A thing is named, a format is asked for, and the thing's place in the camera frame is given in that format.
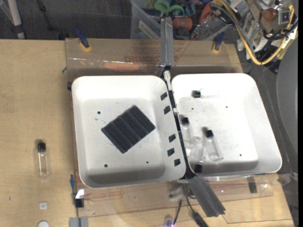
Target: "yellow hose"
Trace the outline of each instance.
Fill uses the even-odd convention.
[[[225,2],[224,0],[213,0],[213,3],[216,4],[216,5],[218,5],[218,6],[220,6],[220,7],[224,6],[224,7],[226,8],[226,10],[229,12],[229,14],[230,14],[231,16],[233,16],[233,18],[234,18],[235,20],[237,20],[237,18],[236,18],[236,16],[235,16],[234,12],[232,11],[231,7],[229,6],[229,4],[228,4],[227,2]],[[290,8],[290,11],[291,11],[291,12],[290,12],[290,22],[289,22],[289,24],[287,25],[286,29],[289,29],[289,28],[290,28],[291,21],[293,20],[293,16],[294,16],[294,8],[293,8],[293,6],[291,5],[289,8]],[[249,47],[249,45],[247,44],[245,38],[243,37],[241,31],[240,31],[238,28],[237,28],[237,30],[238,30],[238,33],[239,33],[239,35],[240,35],[241,40],[242,40],[243,43],[244,43],[244,46],[245,46],[245,49],[246,49],[247,53],[250,55],[252,61],[253,61],[255,64],[257,64],[257,65],[265,65],[265,64],[269,63],[269,62],[270,62],[273,58],[275,58],[275,56],[280,52],[280,50],[282,49],[282,46],[283,46],[284,42],[286,41],[286,38],[283,38],[283,39],[282,39],[282,42],[281,42],[281,44],[279,45],[279,47],[277,48],[277,50],[276,50],[269,58],[267,58],[265,61],[258,61],[258,59],[253,55],[252,51],[250,50],[250,47]]]

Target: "white plastic tray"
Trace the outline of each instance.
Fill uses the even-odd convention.
[[[214,163],[204,152],[203,176],[254,175],[276,172],[282,164],[255,81],[245,74],[179,75],[172,80],[179,117],[188,117],[195,135],[214,132],[224,160]],[[210,98],[193,98],[203,89]]]
[[[79,172],[83,183],[98,188],[173,181],[186,170],[166,84],[155,76],[80,77],[72,84]],[[101,128],[136,105],[156,129],[122,154]],[[169,136],[176,139],[169,143]],[[168,150],[174,154],[168,156]]]

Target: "dark floor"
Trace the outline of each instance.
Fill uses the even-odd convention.
[[[129,0],[42,0],[51,24],[75,37],[74,28],[80,28],[91,38],[129,38],[131,3]],[[48,31],[47,24],[35,0],[17,0],[28,39],[58,39],[58,31]],[[0,39],[17,38],[10,30],[9,19],[0,10]],[[242,61],[245,56],[240,53]],[[281,182],[295,224],[298,225],[298,182],[283,174],[298,173],[298,156],[283,126],[276,98],[276,75],[268,69],[252,65],[250,75],[256,80],[267,110],[281,155],[283,166]]]

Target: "wooden tabletop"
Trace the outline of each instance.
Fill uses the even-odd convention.
[[[63,41],[0,40],[0,227],[68,226],[77,216],[71,194],[74,174],[70,92]],[[51,174],[38,177],[36,140],[43,140]],[[281,185],[272,195],[226,201],[226,215],[205,218],[210,227],[292,227]],[[39,203],[47,202],[40,210]],[[199,206],[194,207],[205,216]],[[176,208],[89,218],[89,227],[162,226]],[[196,226],[184,206],[178,227]]]

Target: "white pole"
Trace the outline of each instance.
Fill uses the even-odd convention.
[[[21,18],[20,18],[20,15],[19,15],[16,0],[8,0],[8,3],[9,3],[9,9],[10,9],[11,15],[13,17],[14,26],[21,25],[22,22],[21,22]],[[24,33],[23,32],[19,33],[18,38],[19,39],[25,39]]]

